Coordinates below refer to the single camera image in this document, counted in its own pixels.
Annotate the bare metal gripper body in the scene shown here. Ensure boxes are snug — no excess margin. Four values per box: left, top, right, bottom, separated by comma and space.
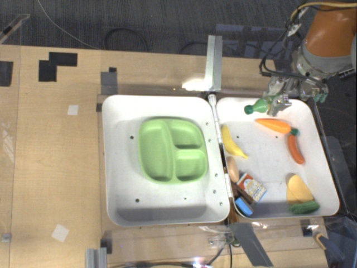
267, 62, 330, 101

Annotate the green plastic bottle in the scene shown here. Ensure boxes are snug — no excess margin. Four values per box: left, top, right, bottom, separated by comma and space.
244, 97, 273, 115

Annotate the orange carrot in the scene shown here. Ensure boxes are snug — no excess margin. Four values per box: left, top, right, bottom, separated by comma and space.
255, 118, 300, 136

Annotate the orange sausage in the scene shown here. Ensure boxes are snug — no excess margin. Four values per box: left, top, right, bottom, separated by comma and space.
287, 134, 306, 165

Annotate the white plastic tray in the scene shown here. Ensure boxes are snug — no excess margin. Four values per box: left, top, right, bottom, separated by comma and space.
216, 97, 341, 220
102, 94, 231, 227

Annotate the yellow banana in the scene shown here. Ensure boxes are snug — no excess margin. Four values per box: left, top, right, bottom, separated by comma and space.
221, 125, 249, 160

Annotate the tan bread roll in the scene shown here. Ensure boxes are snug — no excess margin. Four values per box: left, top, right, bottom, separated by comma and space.
225, 156, 240, 184

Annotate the red and blue carton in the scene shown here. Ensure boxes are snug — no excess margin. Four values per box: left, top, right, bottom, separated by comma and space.
237, 173, 267, 204

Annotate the brown chocolate bar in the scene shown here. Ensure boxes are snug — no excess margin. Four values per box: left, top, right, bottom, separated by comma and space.
231, 182, 255, 206

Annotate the green knitted vegetable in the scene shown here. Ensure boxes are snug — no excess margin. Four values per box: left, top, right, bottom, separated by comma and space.
288, 200, 321, 216

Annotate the blue cube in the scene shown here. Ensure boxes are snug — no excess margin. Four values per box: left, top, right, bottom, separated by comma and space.
234, 197, 254, 217

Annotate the green divided plate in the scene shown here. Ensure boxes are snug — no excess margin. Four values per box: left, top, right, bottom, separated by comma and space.
138, 118, 209, 183

